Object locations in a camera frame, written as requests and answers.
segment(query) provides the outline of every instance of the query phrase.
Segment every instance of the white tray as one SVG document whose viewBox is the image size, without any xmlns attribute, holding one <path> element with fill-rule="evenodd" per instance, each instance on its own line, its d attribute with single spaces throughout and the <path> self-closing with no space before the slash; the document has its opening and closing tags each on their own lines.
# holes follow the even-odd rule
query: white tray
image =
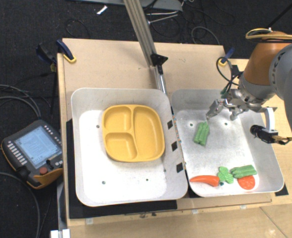
<svg viewBox="0 0 292 238">
<path fill-rule="evenodd" d="M 172 95 L 172 107 L 176 117 L 188 178 L 200 175 L 216 176 L 219 167 L 229 170 L 234 167 L 253 165 L 258 174 L 253 190 L 241 188 L 234 183 L 212 187 L 205 183 L 190 182 L 191 189 L 199 196 L 214 197 L 246 193 L 275 192 L 282 189 L 284 179 L 271 144 L 254 138 L 250 127 L 264 126 L 259 113 L 248 111 L 234 121 L 230 111 L 224 109 L 210 118 L 210 134 L 206 146 L 193 142 L 198 124 L 206 121 L 206 113 L 220 90 L 178 90 Z"/>
<path fill-rule="evenodd" d="M 156 89 L 81 88 L 71 97 L 75 187 L 87 206 L 175 200 L 188 189 L 183 158 L 172 123 L 168 97 Z M 157 111 L 164 131 L 165 153 L 157 160 L 123 163 L 106 153 L 102 114 L 113 105 L 146 105 Z"/>
</svg>

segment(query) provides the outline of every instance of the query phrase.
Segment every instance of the yellow plate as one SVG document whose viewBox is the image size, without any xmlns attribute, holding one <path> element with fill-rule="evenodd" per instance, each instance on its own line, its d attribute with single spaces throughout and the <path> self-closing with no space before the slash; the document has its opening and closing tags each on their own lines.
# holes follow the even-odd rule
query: yellow plate
<svg viewBox="0 0 292 238">
<path fill-rule="evenodd" d="M 111 106 L 103 113 L 102 129 L 106 152 L 116 161 L 152 161 L 164 153 L 159 115 L 148 106 Z"/>
</svg>

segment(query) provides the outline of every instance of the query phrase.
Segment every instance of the button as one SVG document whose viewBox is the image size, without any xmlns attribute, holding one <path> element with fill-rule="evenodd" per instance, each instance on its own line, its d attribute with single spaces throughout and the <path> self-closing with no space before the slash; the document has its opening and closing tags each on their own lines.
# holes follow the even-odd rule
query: button
<svg viewBox="0 0 292 238">
<path fill-rule="evenodd" d="M 45 175 L 48 172 L 48 169 L 46 167 L 41 167 L 39 169 L 40 175 Z"/>
</svg>

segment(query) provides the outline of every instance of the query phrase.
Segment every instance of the carrot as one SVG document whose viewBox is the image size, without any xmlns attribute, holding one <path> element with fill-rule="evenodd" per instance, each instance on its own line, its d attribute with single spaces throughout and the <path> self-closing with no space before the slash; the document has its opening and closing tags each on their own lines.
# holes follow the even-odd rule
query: carrot
<svg viewBox="0 0 292 238">
<path fill-rule="evenodd" d="M 220 178 L 217 176 L 197 176 L 197 177 L 191 178 L 189 181 L 203 182 L 203 183 L 207 183 L 213 187 L 217 187 L 219 185 Z"/>
<path fill-rule="evenodd" d="M 247 177 L 242 177 L 238 178 L 238 183 L 243 189 L 253 189 L 255 186 L 255 178 L 254 176 L 247 176 Z"/>
</svg>

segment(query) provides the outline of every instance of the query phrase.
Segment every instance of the black floor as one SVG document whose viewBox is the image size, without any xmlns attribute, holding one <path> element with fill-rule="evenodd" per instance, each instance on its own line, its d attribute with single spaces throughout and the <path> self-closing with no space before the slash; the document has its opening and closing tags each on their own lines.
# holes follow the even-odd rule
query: black floor
<svg viewBox="0 0 292 238">
<path fill-rule="evenodd" d="M 292 7 L 271 24 L 291 4 L 292 0 L 194 0 L 187 2 L 176 18 L 154 23 L 152 36 L 155 42 L 195 40 L 198 44 L 216 45 L 219 41 L 225 51 L 235 48 L 234 58 L 247 59 L 255 47 L 245 39 L 249 30 L 271 26 L 273 30 L 292 34 Z M 57 130 L 60 128 L 57 94 L 53 113 L 50 108 L 54 75 L 50 66 L 37 57 L 36 47 L 43 42 L 55 54 L 54 41 L 62 37 L 137 40 L 125 7 L 109 5 L 97 15 L 102 7 L 97 3 L 64 0 L 0 0 L 0 85 L 15 86 L 33 96 L 42 119 Z M 208 31 L 198 29 L 193 39 L 191 31 L 196 26 Z M 0 96 L 22 94 L 8 90 L 0 91 Z M 0 143 L 35 119 L 25 103 L 0 101 Z M 1 151 L 0 172 L 14 175 Z M 50 231 L 58 228 L 56 184 L 32 192 L 40 208 L 39 237 L 48 238 Z M 37 225 L 32 194 L 19 181 L 0 175 L 0 238 L 33 238 Z"/>
</svg>

